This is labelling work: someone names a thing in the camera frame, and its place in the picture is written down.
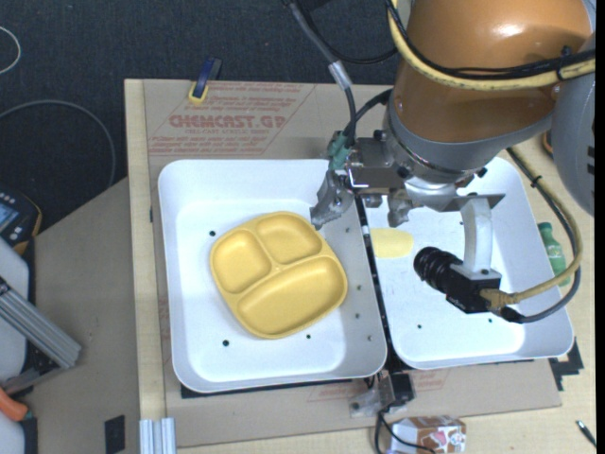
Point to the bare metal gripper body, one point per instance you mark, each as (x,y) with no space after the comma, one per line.
(378,170)

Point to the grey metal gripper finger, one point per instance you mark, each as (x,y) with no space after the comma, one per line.
(399,211)
(331,201)

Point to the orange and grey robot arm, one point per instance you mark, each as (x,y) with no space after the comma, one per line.
(477,40)

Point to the pale yellow oval piece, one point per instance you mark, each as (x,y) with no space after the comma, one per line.
(391,244)

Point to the yellow divided plate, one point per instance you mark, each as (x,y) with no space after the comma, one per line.
(279,277)

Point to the brown cardboard board red print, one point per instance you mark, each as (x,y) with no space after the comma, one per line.
(264,111)

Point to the white plastic tray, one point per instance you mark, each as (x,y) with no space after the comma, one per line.
(439,338)
(198,277)

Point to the green plastic bottle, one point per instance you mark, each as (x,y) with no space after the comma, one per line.
(554,251)

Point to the brown and white carton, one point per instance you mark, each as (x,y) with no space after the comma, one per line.
(432,435)

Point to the black pen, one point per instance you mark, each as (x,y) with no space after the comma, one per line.
(586,433)

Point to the black cylinder on white bracket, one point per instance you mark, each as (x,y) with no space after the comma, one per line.
(454,279)

